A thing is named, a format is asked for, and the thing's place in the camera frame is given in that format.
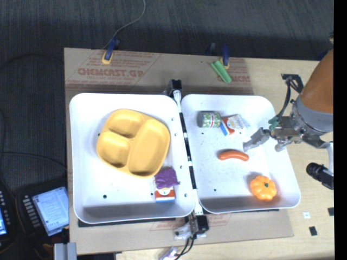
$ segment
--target white cable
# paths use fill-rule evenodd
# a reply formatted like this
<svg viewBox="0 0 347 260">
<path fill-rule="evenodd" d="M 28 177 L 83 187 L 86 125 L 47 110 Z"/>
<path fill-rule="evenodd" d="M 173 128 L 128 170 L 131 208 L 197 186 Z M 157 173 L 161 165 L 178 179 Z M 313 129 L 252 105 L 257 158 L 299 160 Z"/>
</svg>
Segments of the white cable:
<svg viewBox="0 0 347 260">
<path fill-rule="evenodd" d="M 132 21 L 132 22 L 130 22 L 130 23 L 124 25 L 123 27 L 120 27 L 120 28 L 113 34 L 113 36 L 112 36 L 112 38 L 110 39 L 110 41 L 109 41 L 102 49 L 105 49 L 105 48 L 110 44 L 110 42 L 112 41 L 112 39 L 116 36 L 116 34 L 117 34 L 119 31 L 123 30 L 125 27 L 128 27 L 129 25 L 135 23 L 136 21 L 138 21 L 138 20 L 140 20 L 140 19 L 142 18 L 143 14 L 145 13 L 145 10 L 146 10 L 146 1 L 145 1 L 145 0 L 142 0 L 142 1 L 143 1 L 143 11 L 142 11 L 142 14 L 141 14 L 138 18 L 136 18 L 134 21 Z"/>
</svg>

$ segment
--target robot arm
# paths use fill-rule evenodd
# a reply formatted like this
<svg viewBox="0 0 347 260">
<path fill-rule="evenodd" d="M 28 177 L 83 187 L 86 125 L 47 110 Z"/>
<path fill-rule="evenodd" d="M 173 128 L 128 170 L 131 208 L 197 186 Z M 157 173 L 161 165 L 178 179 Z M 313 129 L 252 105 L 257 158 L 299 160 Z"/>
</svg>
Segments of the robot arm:
<svg viewBox="0 0 347 260">
<path fill-rule="evenodd" d="M 243 143 L 243 150 L 257 147 L 273 138 L 277 141 L 276 151 L 281 151 L 292 142 L 305 142 L 316 148 L 326 148 L 329 155 L 329 169 L 311 163 L 306 171 L 333 190 L 333 143 L 323 141 L 320 136 L 333 131 L 333 49 L 318 63 L 309 81 L 303 86 L 298 75 L 282 74 L 288 86 L 283 109 L 272 118 L 269 129 L 260 128 L 248 142 Z M 291 101 L 289 116 L 283 116 L 290 99 L 290 88 L 298 93 Z"/>
</svg>

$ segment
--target black cable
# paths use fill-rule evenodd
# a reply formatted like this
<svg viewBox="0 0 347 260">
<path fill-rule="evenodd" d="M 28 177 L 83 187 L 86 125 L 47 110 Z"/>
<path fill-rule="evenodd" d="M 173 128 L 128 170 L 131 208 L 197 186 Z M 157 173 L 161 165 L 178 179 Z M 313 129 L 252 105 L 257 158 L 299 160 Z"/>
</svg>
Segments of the black cable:
<svg viewBox="0 0 347 260">
<path fill-rule="evenodd" d="M 285 109 L 286 109 L 287 106 L 288 106 L 289 100 L 290 100 L 290 98 L 291 98 L 291 79 L 287 79 L 287 80 L 286 80 L 286 84 L 287 84 L 286 99 L 285 99 L 285 101 L 284 101 L 282 110 L 276 115 L 277 118 L 282 117 L 282 115 L 283 115 Z"/>
<path fill-rule="evenodd" d="M 186 252 L 181 253 L 181 255 L 185 255 L 185 254 L 187 254 L 187 253 L 188 253 L 188 252 L 191 250 L 191 248 L 193 247 L 193 244 L 194 244 L 194 238 L 193 238 L 193 239 L 191 239 L 191 243 L 190 243 L 189 249 L 188 249 Z"/>
<path fill-rule="evenodd" d="M 191 239 L 191 243 L 190 243 L 189 249 L 188 249 L 187 251 L 185 251 L 185 250 L 187 249 L 187 247 L 188 247 L 188 244 L 189 244 L 189 240 L 190 240 L 190 239 Z M 185 244 L 185 246 L 184 246 L 182 252 L 181 252 L 180 254 L 176 254 L 177 257 L 175 258 L 175 260 L 179 259 L 182 255 L 187 254 L 187 253 L 191 250 L 193 244 L 194 244 L 194 237 L 189 237 L 189 238 L 187 239 L 187 242 L 186 242 L 186 244 Z"/>
<path fill-rule="evenodd" d="M 24 152 L 10 152 L 10 151 L 3 151 L 2 152 L 3 155 L 9 155 L 9 156 L 20 156 L 20 157 L 32 157 L 32 158 L 36 158 L 36 159 L 41 159 L 41 160 L 45 160 L 45 161 L 49 161 L 55 165 L 58 165 L 62 168 L 64 168 L 66 170 L 66 166 L 63 165 L 62 163 L 53 160 L 51 158 L 47 158 L 45 156 L 41 156 L 41 155 L 36 155 L 36 154 L 31 154 L 31 153 L 24 153 Z"/>
<path fill-rule="evenodd" d="M 0 109 L 0 162 L 5 144 L 5 119 Z"/>
<path fill-rule="evenodd" d="M 15 56 L 13 58 L 10 58 L 9 60 L 6 60 L 3 64 L 1 64 L 0 66 L 0 70 L 2 70 L 3 68 L 5 68 L 5 66 L 7 66 L 8 64 L 12 63 L 12 62 L 15 62 L 17 60 L 21 60 L 21 59 L 24 59 L 26 57 L 45 57 L 45 58 L 50 58 L 50 59 L 55 59 L 57 60 L 58 62 L 60 62 L 61 64 L 64 65 L 64 61 L 61 60 L 60 58 L 56 57 L 56 56 L 53 56 L 53 55 L 50 55 L 50 54 L 40 54 L 40 53 L 25 53 L 25 54 L 22 54 L 22 55 L 19 55 L 19 56 Z"/>
<path fill-rule="evenodd" d="M 300 87 L 292 80 L 290 79 L 290 83 L 291 83 L 291 87 L 297 92 L 300 93 L 302 91 L 302 89 L 300 89 Z"/>
</svg>

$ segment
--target small box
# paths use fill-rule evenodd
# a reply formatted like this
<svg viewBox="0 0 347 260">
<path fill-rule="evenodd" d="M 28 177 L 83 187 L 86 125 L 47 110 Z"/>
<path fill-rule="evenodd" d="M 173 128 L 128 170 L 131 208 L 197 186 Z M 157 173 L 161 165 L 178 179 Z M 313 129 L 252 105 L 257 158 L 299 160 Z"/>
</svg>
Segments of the small box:
<svg viewBox="0 0 347 260">
<path fill-rule="evenodd" d="M 221 129 L 224 136 L 231 135 L 235 130 L 243 130 L 248 127 L 248 124 L 239 114 L 227 116 L 222 119 Z"/>
<path fill-rule="evenodd" d="M 175 189 L 174 187 L 161 189 L 156 188 L 154 191 L 154 197 L 157 203 L 172 202 L 175 200 Z"/>
</svg>

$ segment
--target green label can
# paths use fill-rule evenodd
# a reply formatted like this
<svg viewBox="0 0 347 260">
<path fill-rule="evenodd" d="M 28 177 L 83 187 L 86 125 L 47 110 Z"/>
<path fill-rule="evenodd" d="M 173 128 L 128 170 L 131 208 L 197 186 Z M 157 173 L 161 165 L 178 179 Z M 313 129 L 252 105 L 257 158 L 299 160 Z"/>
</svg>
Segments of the green label can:
<svg viewBox="0 0 347 260">
<path fill-rule="evenodd" d="M 218 128 L 221 120 L 218 112 L 199 112 L 197 115 L 197 125 L 200 128 Z"/>
</svg>

